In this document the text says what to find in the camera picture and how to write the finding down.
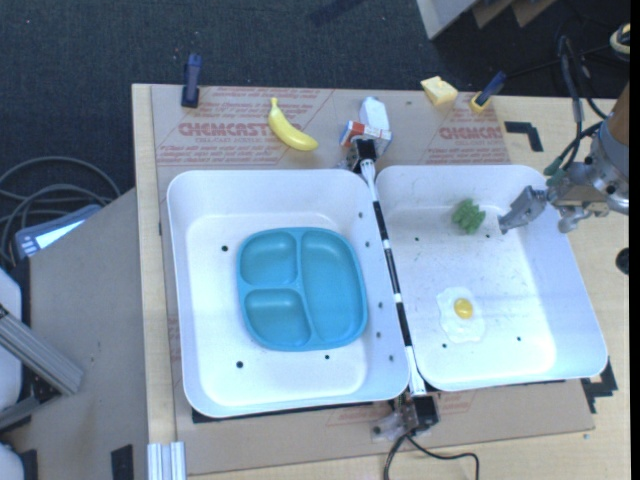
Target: toy banana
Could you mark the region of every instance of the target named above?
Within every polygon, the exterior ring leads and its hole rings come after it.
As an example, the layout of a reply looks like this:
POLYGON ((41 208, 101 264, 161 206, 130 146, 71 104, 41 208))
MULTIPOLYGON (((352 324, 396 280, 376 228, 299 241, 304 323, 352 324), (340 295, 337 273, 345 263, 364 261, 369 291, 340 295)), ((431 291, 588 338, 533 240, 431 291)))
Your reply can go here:
POLYGON ((311 151, 318 147, 318 143, 313 137, 294 128, 289 122, 280 107, 278 107, 278 98, 271 98, 271 110, 267 120, 269 128, 287 146, 300 151, 311 151))

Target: black floor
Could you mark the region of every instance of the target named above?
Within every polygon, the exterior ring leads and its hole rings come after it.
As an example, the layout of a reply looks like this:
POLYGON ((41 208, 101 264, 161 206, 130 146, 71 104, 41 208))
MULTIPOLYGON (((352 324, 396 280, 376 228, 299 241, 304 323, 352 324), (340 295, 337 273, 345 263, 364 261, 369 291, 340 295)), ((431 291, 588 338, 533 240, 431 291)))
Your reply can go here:
MULTIPOLYGON (((483 30, 468 12, 430 41, 415 0, 0 0, 0 175, 64 155, 132 187, 131 84, 182 83, 189 52, 203 85, 417 90, 440 75, 475 91, 501 69, 503 94, 555 96, 567 94, 557 64, 513 75, 556 59, 562 34, 579 51, 606 46, 630 12, 630 0, 560 0, 525 28, 507 10, 483 30)), ((606 49, 585 63, 592 96, 620 94, 628 64, 606 49)), ((51 164, 0 188, 68 176, 99 186, 51 164)), ((12 204, 0 197, 0 215, 12 204)))

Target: egg yolk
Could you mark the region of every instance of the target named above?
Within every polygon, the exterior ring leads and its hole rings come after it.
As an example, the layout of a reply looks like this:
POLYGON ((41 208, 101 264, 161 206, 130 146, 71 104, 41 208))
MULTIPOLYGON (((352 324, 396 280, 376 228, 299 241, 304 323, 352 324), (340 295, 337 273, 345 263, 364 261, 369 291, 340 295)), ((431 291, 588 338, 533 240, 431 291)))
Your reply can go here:
POLYGON ((468 299, 459 298, 453 303, 453 310, 460 318, 467 320, 473 316, 473 304, 468 299))

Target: yellow sponge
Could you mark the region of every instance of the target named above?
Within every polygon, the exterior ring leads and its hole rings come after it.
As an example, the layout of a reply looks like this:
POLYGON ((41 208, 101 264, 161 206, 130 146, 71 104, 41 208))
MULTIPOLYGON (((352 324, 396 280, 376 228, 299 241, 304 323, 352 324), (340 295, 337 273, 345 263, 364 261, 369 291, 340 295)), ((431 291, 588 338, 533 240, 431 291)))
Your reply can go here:
POLYGON ((427 78, 420 82, 424 92, 427 93, 431 102, 438 106, 448 101, 453 101, 458 95, 458 90, 439 76, 427 78))

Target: blue object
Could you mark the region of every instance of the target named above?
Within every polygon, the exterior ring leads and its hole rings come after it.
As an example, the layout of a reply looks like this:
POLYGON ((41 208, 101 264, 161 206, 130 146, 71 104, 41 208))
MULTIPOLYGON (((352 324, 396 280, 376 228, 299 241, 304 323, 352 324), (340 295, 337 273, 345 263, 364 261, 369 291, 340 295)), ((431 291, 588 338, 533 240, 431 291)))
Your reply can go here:
POLYGON ((198 79, 202 68, 202 57, 196 53, 189 55, 189 60, 184 65, 184 87, 182 88, 182 106, 198 108, 200 89, 198 79))
POLYGON ((238 251, 237 283, 247 330, 270 349, 341 347, 367 324, 358 259, 343 236, 327 229, 251 235, 238 251))
POLYGON ((494 94, 498 94, 507 81, 507 75, 503 71, 498 71, 491 79, 491 82, 483 89, 483 91, 475 99, 476 105, 482 107, 494 94))

